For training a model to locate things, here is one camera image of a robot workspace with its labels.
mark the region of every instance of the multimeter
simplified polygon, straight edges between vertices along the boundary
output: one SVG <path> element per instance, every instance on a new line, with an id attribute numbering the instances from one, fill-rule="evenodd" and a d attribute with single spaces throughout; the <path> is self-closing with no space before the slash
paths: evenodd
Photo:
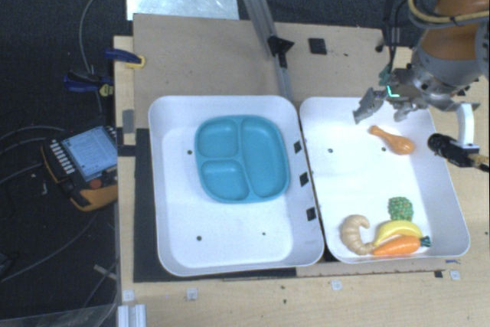
<path id="1" fill-rule="evenodd" d="M 81 211 L 101 208 L 117 199 L 116 131 L 95 126 L 47 138 L 44 164 L 60 190 Z"/>

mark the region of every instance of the wooden table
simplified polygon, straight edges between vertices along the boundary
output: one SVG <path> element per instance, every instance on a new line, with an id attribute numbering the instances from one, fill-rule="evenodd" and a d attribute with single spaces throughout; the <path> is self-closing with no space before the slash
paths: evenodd
<path id="1" fill-rule="evenodd" d="M 296 105 L 309 96 L 361 96 L 368 87 L 377 86 L 377 74 L 387 63 L 386 53 L 374 51 L 381 39 L 379 31 L 280 23 L 276 27 L 280 37 L 296 42 L 287 56 Z M 205 37 L 200 31 L 207 31 Z M 306 49 L 307 38 L 324 38 L 327 56 L 311 55 Z M 252 94 L 277 93 L 273 68 L 264 69 L 258 82 L 254 80 L 257 76 L 246 68 L 242 73 L 227 74 L 230 64 L 234 66 L 229 67 L 242 67 L 240 70 L 247 67 L 243 64 L 247 61 L 252 67 L 268 64 L 247 21 L 140 15 L 135 19 L 134 40 L 115 38 L 116 47 L 129 51 L 133 51 L 134 43 L 136 51 L 145 52 L 136 53 L 147 56 L 146 67 L 164 64 L 165 69 L 159 84 L 149 88 L 149 93 L 135 82 L 140 70 L 115 63 L 116 125 L 122 127 L 126 145 L 135 143 L 134 128 L 145 126 L 147 113 L 137 111 L 145 108 L 145 101 L 150 101 L 152 94 L 243 94 L 247 89 Z M 149 53 L 152 47 L 157 47 L 154 54 Z M 257 47 L 257 51 L 251 51 L 252 47 Z M 409 59 L 410 51 L 400 49 L 395 67 L 404 67 Z M 216 69 L 223 80 L 212 83 L 207 76 Z M 488 81 L 482 78 L 474 83 L 466 99 L 482 103 L 475 112 L 475 142 L 481 146 L 481 153 L 488 155 Z M 123 113 L 126 117 L 133 114 L 134 124 L 125 124 Z M 438 132 L 457 136 L 454 113 L 431 113 Z M 119 157 L 118 166 L 121 287 L 123 292 L 134 291 L 136 303 L 146 305 L 149 326 L 480 327 L 490 320 L 488 174 L 449 167 L 471 236 L 468 253 L 454 260 L 317 263 L 297 269 L 298 276 L 294 278 L 134 283 L 135 159 Z M 341 289 L 335 290 L 339 282 Z M 197 289 L 198 298 L 189 301 L 187 289 Z"/>

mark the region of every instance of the device screen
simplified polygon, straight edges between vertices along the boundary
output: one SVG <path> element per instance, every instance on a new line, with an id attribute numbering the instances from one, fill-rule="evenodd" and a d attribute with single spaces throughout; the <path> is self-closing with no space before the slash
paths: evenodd
<path id="1" fill-rule="evenodd" d="M 117 164 L 117 150 L 106 130 L 96 127 L 61 141 L 85 181 Z"/>

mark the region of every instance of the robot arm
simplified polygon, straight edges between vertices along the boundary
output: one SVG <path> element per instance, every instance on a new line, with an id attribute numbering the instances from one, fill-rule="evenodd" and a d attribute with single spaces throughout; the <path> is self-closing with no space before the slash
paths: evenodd
<path id="1" fill-rule="evenodd" d="M 419 10 L 417 0 L 407 0 L 407 3 L 410 20 L 426 30 L 414 48 L 407 69 L 385 69 L 380 74 L 384 90 L 370 88 L 354 111 L 354 120 L 359 123 L 371 116 L 384 101 L 393 105 L 396 121 L 428 106 L 459 113 L 460 135 L 465 134 L 464 140 L 431 137 L 429 147 L 455 165 L 477 166 L 478 162 L 479 168 L 488 170 L 488 161 L 485 167 L 478 158 L 481 157 L 478 146 L 472 144 L 472 129 L 464 130 L 465 122 L 470 122 L 468 110 L 475 110 L 479 103 L 464 103 L 463 109 L 452 98 L 464 95 L 481 75 L 488 79 L 489 0 L 438 0 L 432 13 Z M 448 154 L 459 158 L 452 159 Z"/>

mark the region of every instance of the green light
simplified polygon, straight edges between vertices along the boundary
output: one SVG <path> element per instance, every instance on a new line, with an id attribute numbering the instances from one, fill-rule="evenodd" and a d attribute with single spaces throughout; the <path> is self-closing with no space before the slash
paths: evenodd
<path id="1" fill-rule="evenodd" d="M 388 92 L 388 96 L 390 96 L 390 97 L 399 97 L 400 96 L 400 94 L 391 93 L 391 87 L 389 87 L 388 85 L 386 85 L 386 91 Z"/>

